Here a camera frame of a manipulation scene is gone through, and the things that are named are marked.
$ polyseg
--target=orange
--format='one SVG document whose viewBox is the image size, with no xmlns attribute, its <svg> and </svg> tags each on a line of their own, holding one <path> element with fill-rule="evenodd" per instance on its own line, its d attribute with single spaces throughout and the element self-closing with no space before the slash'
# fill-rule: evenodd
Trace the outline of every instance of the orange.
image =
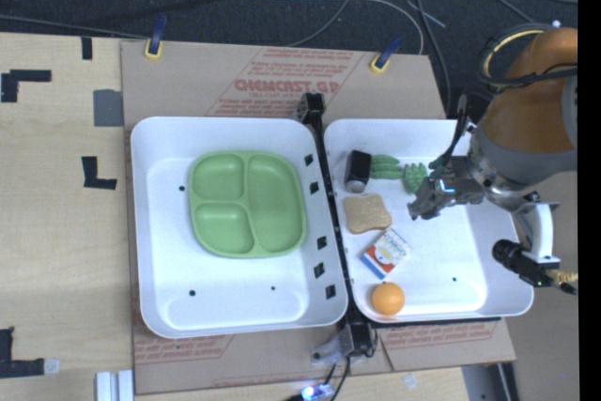
<svg viewBox="0 0 601 401">
<path fill-rule="evenodd" d="M 372 291 L 372 306 L 380 314 L 393 316 L 405 305 L 405 292 L 395 283 L 382 283 Z"/>
</svg>

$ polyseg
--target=yellow clamp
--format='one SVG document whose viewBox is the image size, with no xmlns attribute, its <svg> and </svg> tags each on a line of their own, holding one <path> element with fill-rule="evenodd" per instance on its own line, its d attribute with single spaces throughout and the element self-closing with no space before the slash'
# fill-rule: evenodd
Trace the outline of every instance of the yellow clamp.
<svg viewBox="0 0 601 401">
<path fill-rule="evenodd" d="M 378 59 L 380 58 L 379 55 L 376 55 L 374 57 L 374 60 L 372 60 L 372 63 L 369 65 L 369 69 L 374 72 L 375 74 L 381 74 L 384 70 L 386 70 L 386 68 L 388 68 L 388 65 L 391 63 L 390 59 L 387 60 L 386 62 L 384 62 L 384 65 L 382 67 L 378 67 L 376 65 Z"/>
<path fill-rule="evenodd" d="M 144 48 L 144 57 L 147 58 L 148 60 L 159 60 L 159 58 L 161 57 L 161 53 L 162 53 L 162 42 L 159 42 L 159 48 L 157 49 L 157 52 L 155 54 L 153 54 L 150 51 L 150 41 L 151 41 L 151 39 L 148 39 L 146 41 L 146 47 Z"/>
</svg>

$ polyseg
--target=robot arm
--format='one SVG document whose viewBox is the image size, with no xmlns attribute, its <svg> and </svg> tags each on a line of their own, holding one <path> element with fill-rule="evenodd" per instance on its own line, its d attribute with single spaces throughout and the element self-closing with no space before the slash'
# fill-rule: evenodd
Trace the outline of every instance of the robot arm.
<svg viewBox="0 0 601 401">
<path fill-rule="evenodd" d="M 556 173 L 577 170 L 578 31 L 561 27 L 513 32 L 499 39 L 490 55 L 520 32 L 535 37 L 508 70 L 507 78 L 487 75 L 490 56 L 481 64 L 485 79 L 499 93 L 470 131 L 467 155 L 452 155 L 468 125 L 465 105 L 460 103 L 454 140 L 430 164 L 433 172 L 408 209 L 413 220 L 427 220 L 445 208 L 479 204 L 486 198 L 511 212 L 531 246 L 502 239 L 493 255 L 524 281 L 542 286 L 557 281 L 551 275 L 560 262 L 551 253 L 551 211 L 557 206 L 541 202 L 536 193 L 524 192 Z"/>
</svg>

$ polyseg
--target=green toy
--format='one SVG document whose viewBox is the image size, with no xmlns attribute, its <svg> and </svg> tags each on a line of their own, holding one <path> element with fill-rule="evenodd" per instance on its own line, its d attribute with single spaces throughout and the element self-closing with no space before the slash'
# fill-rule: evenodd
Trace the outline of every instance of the green toy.
<svg viewBox="0 0 601 401">
<path fill-rule="evenodd" d="M 427 168 L 419 164 L 401 166 L 400 161 L 393 156 L 377 154 L 372 156 L 370 177 L 373 179 L 402 179 L 409 193 L 416 193 L 424 177 L 428 176 Z"/>
</svg>

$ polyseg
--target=black tape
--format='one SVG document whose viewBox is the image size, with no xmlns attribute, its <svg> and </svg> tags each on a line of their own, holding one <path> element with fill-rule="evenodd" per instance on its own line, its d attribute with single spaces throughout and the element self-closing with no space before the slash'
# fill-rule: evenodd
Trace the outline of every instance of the black tape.
<svg viewBox="0 0 601 401">
<path fill-rule="evenodd" d="M 50 82 L 53 79 L 51 70 L 11 69 L 10 79 L 15 82 Z"/>
<path fill-rule="evenodd" d="M 12 333 L 14 328 L 0 330 L 0 378 L 22 378 L 44 374 L 44 360 L 13 361 Z"/>
<path fill-rule="evenodd" d="M 98 179 L 98 158 L 92 156 L 82 157 L 84 165 L 84 187 L 95 189 L 116 189 L 116 179 Z"/>
<path fill-rule="evenodd" d="M 2 74 L 0 101 L 16 102 L 19 82 L 50 82 L 52 79 L 51 70 L 12 69 L 8 74 Z"/>
<path fill-rule="evenodd" d="M 19 83 L 10 79 L 9 74 L 2 74 L 2 102 L 16 102 L 17 93 L 19 92 Z"/>
<path fill-rule="evenodd" d="M 82 59 L 92 60 L 92 38 L 82 37 Z"/>
</svg>

